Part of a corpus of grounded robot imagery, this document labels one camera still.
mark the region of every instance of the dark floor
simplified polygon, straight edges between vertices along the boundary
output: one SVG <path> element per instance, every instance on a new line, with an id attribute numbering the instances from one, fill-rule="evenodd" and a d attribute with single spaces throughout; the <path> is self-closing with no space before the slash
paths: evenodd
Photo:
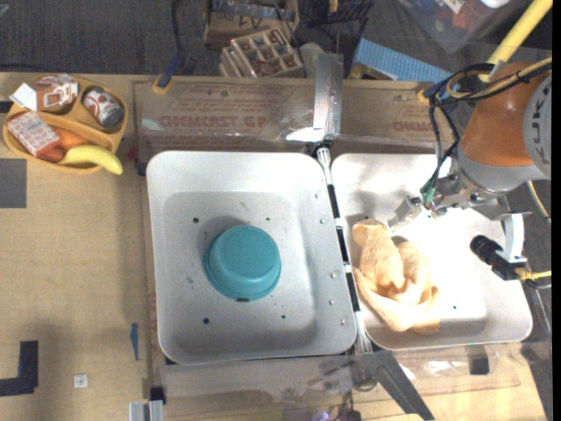
<path id="1" fill-rule="evenodd" d="M 0 0 L 0 4 L 10 6 L 0 16 L 0 70 L 153 75 L 163 70 L 174 52 L 171 0 Z M 367 14 L 363 36 L 454 71 L 485 61 L 521 11 L 515 11 L 485 38 L 456 54 L 446 54 L 395 0 L 376 0 Z M 202 45 L 202 0 L 182 0 L 177 15 L 181 41 L 187 46 L 188 55 L 196 60 L 195 75 L 218 75 L 218 52 L 205 50 Z M 332 50 L 334 35 L 340 31 L 340 51 L 348 59 L 352 44 L 347 40 L 349 33 L 351 37 L 356 35 L 357 26 L 331 26 L 328 31 L 307 30 L 301 24 L 296 37 L 301 43 L 313 40 Z M 515 58 L 535 61 L 551 49 L 552 11 L 529 35 Z M 550 182 L 537 182 L 536 187 L 550 211 Z M 509 202 L 516 211 L 536 212 L 523 186 L 513 192 Z M 550 226 L 537 215 L 527 218 L 526 226 L 525 247 L 530 265 L 535 270 L 550 269 Z M 532 306 L 538 308 L 543 304 L 547 314 L 540 316 L 540 310 L 534 310 L 535 329 L 526 343 L 526 354 L 548 419 L 553 419 L 551 292 L 528 290 L 528 296 Z M 543 344 L 549 345 L 546 353 Z"/>

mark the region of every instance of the banana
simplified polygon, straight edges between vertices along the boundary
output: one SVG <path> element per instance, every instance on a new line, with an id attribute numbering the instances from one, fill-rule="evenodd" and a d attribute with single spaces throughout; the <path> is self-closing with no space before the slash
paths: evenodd
<path id="1" fill-rule="evenodd" d="M 97 145 L 74 146 L 58 163 L 61 165 L 91 163 L 105 168 L 115 175 L 123 173 L 123 165 L 119 158 L 111 151 Z"/>

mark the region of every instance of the teal bowl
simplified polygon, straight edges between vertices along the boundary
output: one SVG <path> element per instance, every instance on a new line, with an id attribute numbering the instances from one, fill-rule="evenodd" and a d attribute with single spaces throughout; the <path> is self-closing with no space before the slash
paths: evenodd
<path id="1" fill-rule="evenodd" d="M 212 241 L 204 255 L 204 271 L 212 286 L 236 301 L 267 296 L 281 277 L 281 255 L 265 231 L 234 226 Z"/>

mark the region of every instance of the wooden surface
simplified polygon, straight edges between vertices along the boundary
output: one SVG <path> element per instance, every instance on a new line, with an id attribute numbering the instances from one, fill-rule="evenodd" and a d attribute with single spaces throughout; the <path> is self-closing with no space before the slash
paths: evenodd
<path id="1" fill-rule="evenodd" d="M 0 100 L 29 74 L 0 74 Z M 135 75 L 84 75 L 123 96 L 133 108 Z M 142 211 L 145 178 L 126 155 L 134 146 L 129 123 L 117 155 L 121 176 L 63 174 L 27 166 L 26 209 L 0 209 L 0 378 L 17 375 L 21 340 L 39 341 L 34 394 L 0 397 L 2 420 L 125 420 L 129 402 L 147 396 L 152 373 Z M 0 158 L 15 158 L 3 142 Z M 138 324 L 139 358 L 129 338 Z M 524 360 L 512 360 L 514 387 L 425 396 L 437 419 L 545 420 Z M 73 375 L 88 374 L 86 389 Z M 393 401 L 357 403 L 363 419 L 414 420 Z M 166 419 L 189 419 L 166 407 Z M 264 417 L 207 419 L 281 419 Z"/>

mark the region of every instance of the tin can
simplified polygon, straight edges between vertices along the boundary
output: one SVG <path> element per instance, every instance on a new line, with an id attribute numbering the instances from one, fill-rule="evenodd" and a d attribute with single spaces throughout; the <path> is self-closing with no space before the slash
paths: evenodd
<path id="1" fill-rule="evenodd" d="M 105 128 L 111 128 L 123 120 L 123 107 L 102 88 L 93 88 L 86 92 L 82 102 L 100 125 Z"/>

